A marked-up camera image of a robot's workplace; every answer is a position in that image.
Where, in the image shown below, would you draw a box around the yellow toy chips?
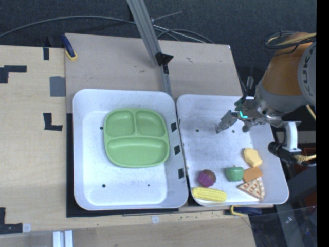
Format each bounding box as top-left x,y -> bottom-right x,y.
243,147 -> 264,168

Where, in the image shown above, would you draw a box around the yellow toy corn cob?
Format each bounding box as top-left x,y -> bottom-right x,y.
191,186 -> 228,203

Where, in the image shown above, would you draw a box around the purple toy cupcake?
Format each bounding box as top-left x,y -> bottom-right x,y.
196,169 -> 217,188

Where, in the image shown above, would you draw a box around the green toy apple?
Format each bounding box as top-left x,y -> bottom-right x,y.
225,165 -> 245,183

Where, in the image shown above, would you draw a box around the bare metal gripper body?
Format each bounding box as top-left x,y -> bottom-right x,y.
238,98 -> 285,128

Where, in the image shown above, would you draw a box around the green divided plate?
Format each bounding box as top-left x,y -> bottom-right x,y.
103,108 -> 171,168

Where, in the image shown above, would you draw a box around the orange toy bread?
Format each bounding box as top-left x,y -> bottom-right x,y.
243,166 -> 264,183

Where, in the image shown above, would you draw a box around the pale wood board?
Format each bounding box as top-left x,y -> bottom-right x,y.
64,32 -> 275,216

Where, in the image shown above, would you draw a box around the black cylinder on white bracket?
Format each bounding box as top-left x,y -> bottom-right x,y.
267,121 -> 303,165

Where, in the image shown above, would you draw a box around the white plastic tray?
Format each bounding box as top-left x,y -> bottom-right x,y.
176,94 -> 290,207
72,88 -> 189,211

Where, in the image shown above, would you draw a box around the toy pizza slice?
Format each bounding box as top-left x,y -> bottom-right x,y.
236,177 -> 266,200

